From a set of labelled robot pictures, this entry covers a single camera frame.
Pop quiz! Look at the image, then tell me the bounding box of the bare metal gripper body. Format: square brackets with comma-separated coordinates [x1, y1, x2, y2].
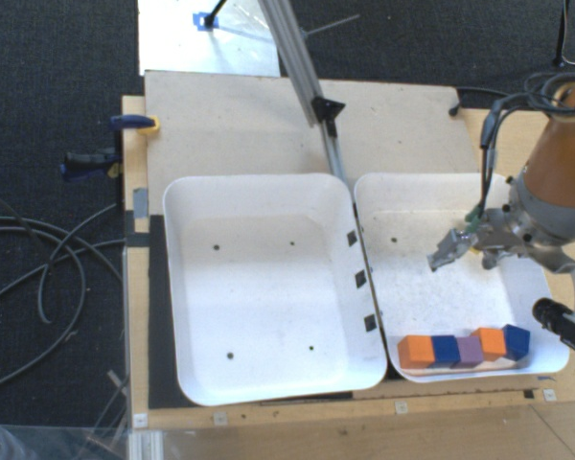
[471, 206, 575, 274]

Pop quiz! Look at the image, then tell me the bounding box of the black cylinder on white bracket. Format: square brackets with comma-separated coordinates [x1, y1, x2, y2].
[531, 262, 575, 354]

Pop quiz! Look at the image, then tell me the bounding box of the pale wood board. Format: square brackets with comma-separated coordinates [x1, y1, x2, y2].
[143, 68, 481, 219]

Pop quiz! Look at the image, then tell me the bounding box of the orange cube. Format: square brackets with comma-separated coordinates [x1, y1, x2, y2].
[396, 334, 436, 370]
[471, 326, 508, 363]

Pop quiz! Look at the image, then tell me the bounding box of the white plastic tray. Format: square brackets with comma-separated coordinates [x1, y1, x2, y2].
[161, 172, 390, 408]
[353, 171, 572, 384]

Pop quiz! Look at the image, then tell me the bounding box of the thin black rod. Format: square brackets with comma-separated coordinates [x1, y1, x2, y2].
[351, 197, 390, 354]

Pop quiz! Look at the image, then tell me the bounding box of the blue cube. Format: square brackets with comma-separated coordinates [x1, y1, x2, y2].
[500, 323, 532, 361]
[430, 334, 462, 367]

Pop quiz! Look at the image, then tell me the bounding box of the purple cube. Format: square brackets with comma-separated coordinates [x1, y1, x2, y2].
[454, 335, 485, 368]

